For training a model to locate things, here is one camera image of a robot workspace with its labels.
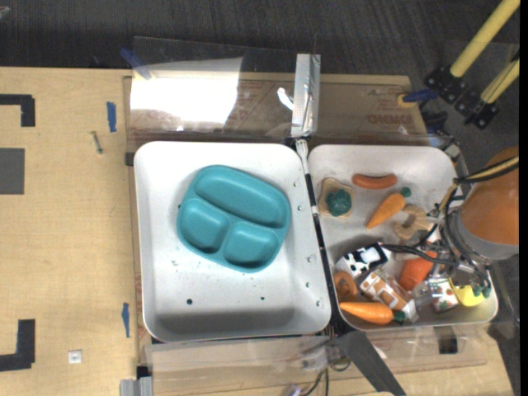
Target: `yellow bar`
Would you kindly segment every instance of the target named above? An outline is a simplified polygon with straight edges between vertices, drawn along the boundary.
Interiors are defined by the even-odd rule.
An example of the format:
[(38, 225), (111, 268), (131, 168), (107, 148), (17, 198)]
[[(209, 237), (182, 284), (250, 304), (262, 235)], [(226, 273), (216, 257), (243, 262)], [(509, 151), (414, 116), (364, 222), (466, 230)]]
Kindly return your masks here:
[(480, 98), (487, 104), (494, 103), (501, 94), (519, 77), (521, 59), (509, 63), (486, 87)]
[(464, 49), (459, 58), (451, 66), (450, 72), (456, 78), (462, 78), (474, 61), (480, 56), (493, 37), (500, 31), (515, 10), (521, 5), (521, 0), (502, 0), (495, 11), (478, 30), (477, 35)]

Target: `metal bracket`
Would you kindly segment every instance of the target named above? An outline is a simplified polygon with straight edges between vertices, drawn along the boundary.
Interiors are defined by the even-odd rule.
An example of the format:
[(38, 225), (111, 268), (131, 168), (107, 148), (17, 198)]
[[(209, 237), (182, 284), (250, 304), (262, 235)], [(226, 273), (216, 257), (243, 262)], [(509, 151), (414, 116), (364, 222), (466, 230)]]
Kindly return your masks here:
[(438, 92), (438, 95), (449, 104), (454, 104), (468, 88), (462, 78), (454, 77), (449, 66), (440, 66), (425, 78), (425, 85)]
[(321, 56), (297, 54), (291, 136), (310, 136), (317, 131)]
[(455, 104), (455, 109), (466, 118), (465, 125), (474, 123), (478, 128), (484, 129), (498, 114), (495, 103), (487, 103), (482, 100), (475, 90), (468, 90)]
[(120, 396), (153, 396), (152, 377), (141, 379), (123, 379), (119, 386)]
[(30, 94), (0, 94), (0, 106), (20, 106), (20, 126), (35, 127), (35, 98)]

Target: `teal plate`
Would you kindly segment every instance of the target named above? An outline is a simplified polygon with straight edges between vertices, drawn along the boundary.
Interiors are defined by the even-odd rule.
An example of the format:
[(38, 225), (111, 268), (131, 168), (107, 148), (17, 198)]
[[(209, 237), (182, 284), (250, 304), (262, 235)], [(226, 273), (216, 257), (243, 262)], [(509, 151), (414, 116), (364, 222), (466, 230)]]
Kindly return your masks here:
[(177, 216), (186, 248), (245, 272), (269, 266), (290, 227), (290, 203), (276, 187), (227, 166), (201, 169)]

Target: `dark carpet floor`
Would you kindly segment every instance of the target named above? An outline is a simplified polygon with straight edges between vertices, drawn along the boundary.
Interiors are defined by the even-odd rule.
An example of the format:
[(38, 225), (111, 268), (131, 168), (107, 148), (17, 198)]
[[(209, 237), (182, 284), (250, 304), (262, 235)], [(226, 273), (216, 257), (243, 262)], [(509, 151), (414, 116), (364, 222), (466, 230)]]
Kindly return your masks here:
[[(0, 0), (0, 65), (125, 68), (120, 48), (135, 36), (310, 51), (323, 73), (404, 74), (416, 89), (439, 64), (452, 63), (501, 0)], [(519, 48), (520, 13), (502, 28), (467, 79), (484, 89)], [(460, 142), (469, 170), (519, 143), (519, 81), (498, 100), (485, 130), (463, 126), (450, 106), (445, 129)], [(518, 260), (501, 264), (519, 303)], [(497, 339), (520, 393), (520, 331), (508, 312)]]

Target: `blue tape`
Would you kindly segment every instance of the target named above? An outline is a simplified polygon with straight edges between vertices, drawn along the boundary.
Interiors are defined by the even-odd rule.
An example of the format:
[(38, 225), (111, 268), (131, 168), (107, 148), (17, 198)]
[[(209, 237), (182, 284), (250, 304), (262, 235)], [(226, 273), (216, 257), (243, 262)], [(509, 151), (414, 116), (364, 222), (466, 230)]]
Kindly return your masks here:
[(411, 92), (403, 98), (404, 102), (429, 101), (438, 98), (438, 94), (430, 89)]
[(124, 302), (123, 310), (121, 311), (121, 318), (123, 318), (123, 324), (125, 325), (126, 337), (130, 337), (130, 314), (129, 314), (129, 305)]
[(108, 126), (110, 127), (110, 132), (116, 132), (117, 114), (116, 105), (113, 102), (106, 102), (106, 116), (108, 118)]

